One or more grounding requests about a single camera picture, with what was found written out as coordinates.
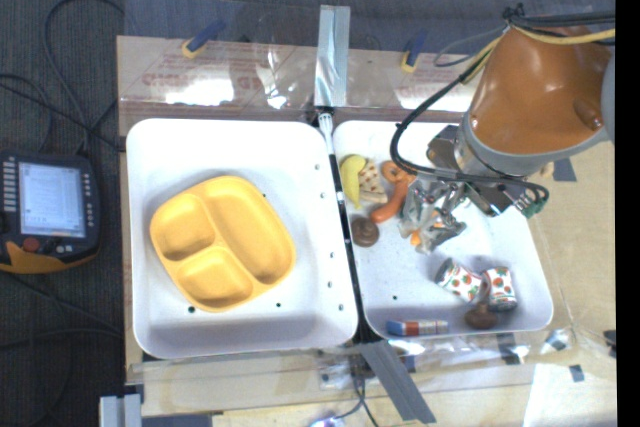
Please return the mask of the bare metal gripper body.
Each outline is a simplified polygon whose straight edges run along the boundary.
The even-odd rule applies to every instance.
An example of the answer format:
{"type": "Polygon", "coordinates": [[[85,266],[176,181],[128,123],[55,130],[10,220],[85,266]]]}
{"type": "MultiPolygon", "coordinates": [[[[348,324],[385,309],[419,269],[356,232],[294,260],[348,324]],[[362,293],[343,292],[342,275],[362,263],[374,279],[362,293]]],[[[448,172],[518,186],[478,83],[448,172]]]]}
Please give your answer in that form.
{"type": "Polygon", "coordinates": [[[458,137],[458,126],[447,125],[429,143],[426,156],[438,169],[447,169],[453,174],[473,175],[466,179],[465,194],[470,201],[487,216],[497,216],[518,200],[518,185],[480,180],[479,176],[489,176],[474,154],[471,153],[471,169],[461,170],[462,157],[458,149],[467,150],[464,139],[458,137]]]}

